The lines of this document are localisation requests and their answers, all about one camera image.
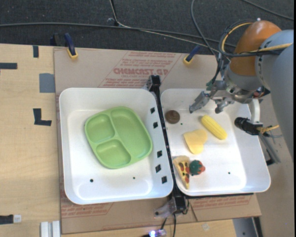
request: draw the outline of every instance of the green plate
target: green plate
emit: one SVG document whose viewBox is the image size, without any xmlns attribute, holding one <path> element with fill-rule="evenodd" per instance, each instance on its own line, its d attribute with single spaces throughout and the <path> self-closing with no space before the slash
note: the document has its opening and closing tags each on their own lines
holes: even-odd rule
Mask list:
<svg viewBox="0 0 296 237">
<path fill-rule="evenodd" d="M 84 130 L 93 153 L 107 168 L 129 166 L 152 151 L 152 140 L 145 125 L 127 107 L 116 107 L 91 116 Z"/>
</svg>

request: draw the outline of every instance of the toy pizza slice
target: toy pizza slice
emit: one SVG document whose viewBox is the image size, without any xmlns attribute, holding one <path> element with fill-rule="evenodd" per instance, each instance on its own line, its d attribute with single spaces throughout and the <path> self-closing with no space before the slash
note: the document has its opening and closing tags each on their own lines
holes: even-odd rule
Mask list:
<svg viewBox="0 0 296 237">
<path fill-rule="evenodd" d="M 173 159 L 173 165 L 179 173 L 185 188 L 189 189 L 189 158 L 187 156 L 178 156 Z"/>
</svg>

